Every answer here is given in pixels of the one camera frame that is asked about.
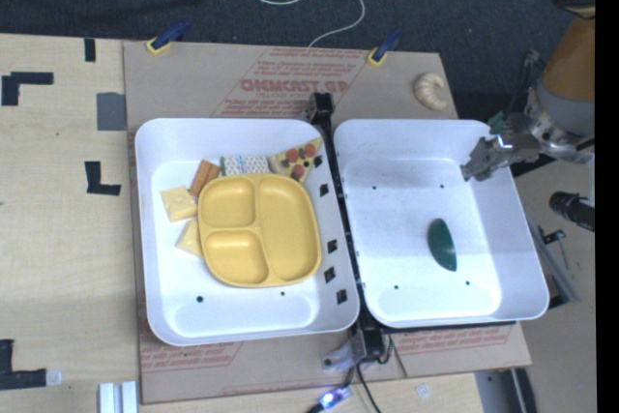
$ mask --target toy pizza slice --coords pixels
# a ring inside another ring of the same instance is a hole
[[[271,156],[268,159],[269,166],[273,172],[296,179],[303,184],[313,167],[320,143],[322,138],[316,138]]]

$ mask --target green oval object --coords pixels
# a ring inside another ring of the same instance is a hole
[[[456,247],[449,227],[442,219],[434,219],[427,229],[427,245],[434,260],[444,269],[457,269]]]

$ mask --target light wood surface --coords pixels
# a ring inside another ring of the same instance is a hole
[[[0,35],[0,74],[53,72],[0,106],[0,339],[14,369],[58,369],[62,383],[0,391],[0,411],[97,411],[100,383],[138,380],[127,134],[97,130],[98,93],[124,93],[122,44]],[[84,162],[119,196],[87,194]],[[431,394],[422,399],[416,387]],[[473,374],[371,383],[384,412],[482,412]],[[361,386],[337,411],[371,411]],[[307,411],[321,390],[140,406],[144,412]]]

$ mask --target divided yellow plate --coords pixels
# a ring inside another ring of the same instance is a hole
[[[220,281],[287,285],[320,265],[320,237],[308,192],[279,174],[222,176],[198,198],[204,259]]]

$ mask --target blue and yellow clamp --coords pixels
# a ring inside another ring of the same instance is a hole
[[[170,48],[170,42],[181,40],[190,29],[189,21],[178,21],[161,32],[157,37],[146,42],[146,48],[153,55],[159,55]]]
[[[395,50],[399,44],[399,30],[390,33],[382,44],[374,48],[368,55],[368,64],[373,68],[378,68],[385,62],[387,51]]]

